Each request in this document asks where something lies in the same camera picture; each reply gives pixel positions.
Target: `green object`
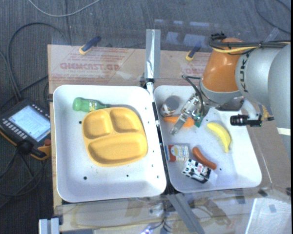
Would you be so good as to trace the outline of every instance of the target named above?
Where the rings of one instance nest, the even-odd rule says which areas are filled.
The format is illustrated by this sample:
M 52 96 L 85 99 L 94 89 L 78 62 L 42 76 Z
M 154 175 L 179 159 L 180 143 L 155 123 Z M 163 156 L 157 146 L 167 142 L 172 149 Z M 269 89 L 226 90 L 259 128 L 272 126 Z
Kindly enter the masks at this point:
M 99 102 L 98 100 L 94 99 L 84 99 L 77 97 L 73 101 L 73 110 L 75 111 L 84 111 L 84 112 L 91 112 L 94 110 L 102 109 L 102 108 L 108 108 L 110 105 L 103 104 Z

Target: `yellow banana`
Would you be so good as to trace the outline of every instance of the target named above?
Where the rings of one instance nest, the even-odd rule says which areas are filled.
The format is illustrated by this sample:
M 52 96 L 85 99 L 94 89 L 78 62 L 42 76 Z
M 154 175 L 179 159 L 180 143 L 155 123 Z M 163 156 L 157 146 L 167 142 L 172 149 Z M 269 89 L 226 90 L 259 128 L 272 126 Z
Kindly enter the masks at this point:
M 220 124 L 216 122 L 209 122 L 207 127 L 212 130 L 217 136 L 220 137 L 225 149 L 224 152 L 227 153 L 229 151 L 229 145 L 231 143 L 231 137 L 228 131 Z

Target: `yellow divided tray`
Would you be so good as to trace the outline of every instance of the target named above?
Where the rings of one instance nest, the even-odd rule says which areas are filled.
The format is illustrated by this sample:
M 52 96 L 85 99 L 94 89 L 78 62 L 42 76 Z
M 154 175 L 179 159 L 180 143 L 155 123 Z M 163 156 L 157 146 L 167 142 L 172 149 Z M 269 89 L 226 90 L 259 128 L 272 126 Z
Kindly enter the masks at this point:
M 147 137 L 137 114 L 125 107 L 87 113 L 82 120 L 84 143 L 90 159 L 100 166 L 119 166 L 147 153 Z

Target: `white cable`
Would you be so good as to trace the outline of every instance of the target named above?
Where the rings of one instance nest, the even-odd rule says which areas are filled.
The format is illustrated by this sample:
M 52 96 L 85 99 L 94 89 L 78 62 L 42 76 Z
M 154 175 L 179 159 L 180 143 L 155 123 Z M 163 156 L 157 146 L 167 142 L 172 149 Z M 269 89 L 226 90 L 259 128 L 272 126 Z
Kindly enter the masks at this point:
M 38 6 L 35 5 L 35 4 L 32 2 L 32 0 L 28 0 L 28 1 L 29 1 L 29 2 L 30 2 L 30 3 L 31 3 L 31 4 L 32 4 L 37 10 L 39 10 L 39 11 L 42 12 L 42 13 L 44 13 L 45 15 L 48 15 L 48 16 L 51 16 L 51 17 L 57 17 L 57 18 L 60 18 L 60 17 L 68 17 L 68 16 L 74 15 L 74 14 L 76 14 L 76 13 L 78 13 L 78 12 L 81 12 L 82 10 L 84 10 L 84 9 L 86 9 L 86 8 L 88 8 L 88 7 L 92 6 L 92 5 L 94 5 L 95 3 L 99 2 L 100 0 L 96 0 L 96 1 L 92 2 L 91 4 L 88 4 L 88 5 L 85 6 L 84 8 L 81 8 L 81 9 L 79 9 L 79 10 L 73 12 L 73 13 L 66 14 L 66 15 L 52 15 L 52 14 L 49 14 L 49 13 L 47 13 L 47 12 L 44 12 L 44 11 L 41 10 L 40 8 L 38 8 Z

